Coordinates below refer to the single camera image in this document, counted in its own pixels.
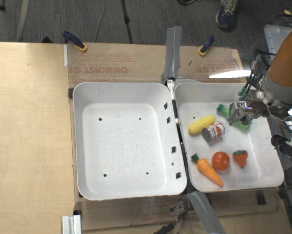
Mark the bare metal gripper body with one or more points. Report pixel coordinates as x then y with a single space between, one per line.
257 106

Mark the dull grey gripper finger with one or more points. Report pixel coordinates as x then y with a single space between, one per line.
235 113
246 121

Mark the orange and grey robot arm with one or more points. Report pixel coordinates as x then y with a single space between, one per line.
284 64

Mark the green bottle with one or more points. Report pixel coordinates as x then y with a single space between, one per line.
223 110

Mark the small red and white can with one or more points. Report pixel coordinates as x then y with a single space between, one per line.
213 131

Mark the yellow corn cob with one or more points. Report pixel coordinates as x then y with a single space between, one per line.
201 124

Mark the red strawberry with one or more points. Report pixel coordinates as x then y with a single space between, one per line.
240 157

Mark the red tomato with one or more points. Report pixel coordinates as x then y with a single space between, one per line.
220 161

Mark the white plastic tray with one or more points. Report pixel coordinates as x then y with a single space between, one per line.
234 177
124 142

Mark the thin black and white rod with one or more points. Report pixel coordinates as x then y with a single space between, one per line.
178 128

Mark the orange carrot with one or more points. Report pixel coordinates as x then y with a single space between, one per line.
208 170

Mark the brown cardboard board red print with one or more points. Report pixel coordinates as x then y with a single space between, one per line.
141 62

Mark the black cylinder on white bracket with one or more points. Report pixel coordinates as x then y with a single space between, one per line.
282 144

